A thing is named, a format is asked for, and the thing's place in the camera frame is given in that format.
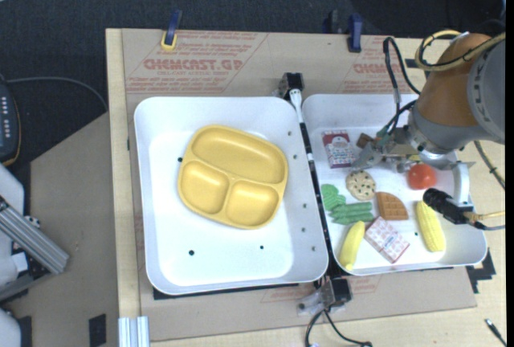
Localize brown cardboard board red print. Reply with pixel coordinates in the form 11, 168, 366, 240
120, 28, 479, 342

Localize green bean pods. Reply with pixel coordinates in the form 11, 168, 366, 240
329, 201, 376, 227

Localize yellow banana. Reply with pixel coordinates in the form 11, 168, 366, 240
338, 220, 367, 271

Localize yellow divided plate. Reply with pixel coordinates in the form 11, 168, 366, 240
177, 124, 290, 231

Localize beige chocolate chip biscuit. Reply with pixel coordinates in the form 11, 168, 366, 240
345, 169, 377, 202

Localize brown waffle piece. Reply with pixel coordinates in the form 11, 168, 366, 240
374, 191, 410, 222

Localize green ribbed toy vegetable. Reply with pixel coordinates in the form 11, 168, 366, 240
320, 183, 348, 213

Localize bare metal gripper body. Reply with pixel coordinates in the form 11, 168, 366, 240
377, 125, 459, 171

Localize yellow corn cob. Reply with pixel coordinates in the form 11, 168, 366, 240
415, 200, 447, 254

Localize thin black and white rod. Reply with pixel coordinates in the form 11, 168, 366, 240
288, 89, 335, 279

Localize black cylinder on white bracket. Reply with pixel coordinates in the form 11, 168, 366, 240
422, 160, 477, 226

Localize red tomato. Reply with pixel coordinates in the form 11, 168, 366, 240
407, 162, 438, 191

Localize white plastic tray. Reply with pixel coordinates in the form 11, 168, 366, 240
300, 92, 489, 277
133, 96, 330, 296

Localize red and white carton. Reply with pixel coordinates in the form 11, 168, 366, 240
320, 129, 358, 169

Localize pink and white packet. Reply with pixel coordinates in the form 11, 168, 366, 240
363, 215, 411, 265

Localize black block with thin wires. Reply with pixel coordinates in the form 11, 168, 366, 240
296, 276, 354, 316
275, 71, 305, 100

